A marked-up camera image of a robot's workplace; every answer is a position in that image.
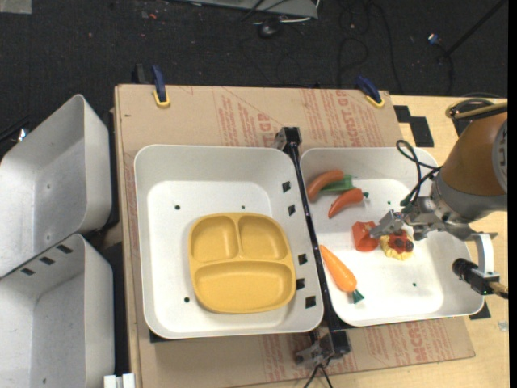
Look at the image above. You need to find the black block with thin wires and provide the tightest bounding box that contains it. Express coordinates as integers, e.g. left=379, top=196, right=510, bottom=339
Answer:
left=293, top=328, right=352, bottom=365
left=274, top=126, right=304, bottom=154

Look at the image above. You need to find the yellow biscuit with red topping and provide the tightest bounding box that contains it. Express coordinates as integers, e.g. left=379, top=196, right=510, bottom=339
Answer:
left=379, top=230, right=415, bottom=263

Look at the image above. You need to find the white plastic tray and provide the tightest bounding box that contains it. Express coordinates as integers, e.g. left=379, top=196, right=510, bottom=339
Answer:
left=0, top=232, right=117, bottom=388
left=0, top=93, right=114, bottom=279
left=133, top=143, right=326, bottom=340
left=299, top=146, right=486, bottom=328

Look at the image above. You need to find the green pea pod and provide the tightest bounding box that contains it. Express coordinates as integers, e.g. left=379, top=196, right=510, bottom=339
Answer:
left=320, top=174, right=359, bottom=195

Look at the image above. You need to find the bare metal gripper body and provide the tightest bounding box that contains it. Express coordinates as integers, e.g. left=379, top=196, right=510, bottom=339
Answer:
left=402, top=195, right=473, bottom=242

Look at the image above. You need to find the brown cardboard board red print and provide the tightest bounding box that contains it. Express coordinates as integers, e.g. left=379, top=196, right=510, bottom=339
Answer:
left=114, top=83, right=477, bottom=388

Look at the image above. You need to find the yellow divided plate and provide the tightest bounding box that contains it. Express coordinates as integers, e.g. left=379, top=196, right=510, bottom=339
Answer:
left=187, top=212, right=298, bottom=315

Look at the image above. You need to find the orange carrot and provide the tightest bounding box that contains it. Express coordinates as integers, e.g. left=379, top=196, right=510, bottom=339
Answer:
left=318, top=243, right=366, bottom=306

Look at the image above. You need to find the orange chili pepper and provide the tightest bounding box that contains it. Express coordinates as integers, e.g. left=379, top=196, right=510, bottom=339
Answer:
left=327, top=188, right=370, bottom=220

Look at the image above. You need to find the thin black rod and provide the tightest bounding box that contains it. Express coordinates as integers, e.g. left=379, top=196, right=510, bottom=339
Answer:
left=287, top=142, right=338, bottom=335

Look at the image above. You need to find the black cylinder on white bracket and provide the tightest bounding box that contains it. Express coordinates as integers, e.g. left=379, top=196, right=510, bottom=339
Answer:
left=452, top=232, right=501, bottom=295

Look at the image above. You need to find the orange red sausage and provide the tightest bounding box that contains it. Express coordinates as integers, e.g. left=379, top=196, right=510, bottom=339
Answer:
left=305, top=169, right=346, bottom=202

